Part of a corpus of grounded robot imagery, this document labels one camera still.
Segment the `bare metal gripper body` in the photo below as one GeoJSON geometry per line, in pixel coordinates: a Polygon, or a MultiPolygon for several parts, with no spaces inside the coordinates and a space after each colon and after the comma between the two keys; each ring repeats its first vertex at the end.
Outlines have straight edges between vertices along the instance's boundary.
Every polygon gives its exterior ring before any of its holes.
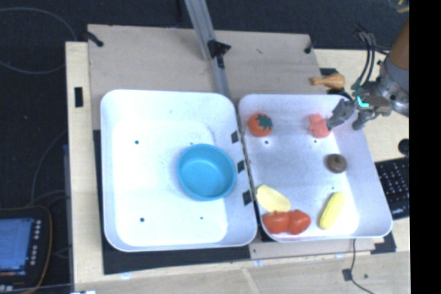
{"type": "Polygon", "coordinates": [[[392,111],[403,116],[409,115],[409,93],[387,77],[378,77],[375,81],[361,84],[357,80],[352,85],[352,95],[360,99],[364,110],[385,116],[392,111]]]}

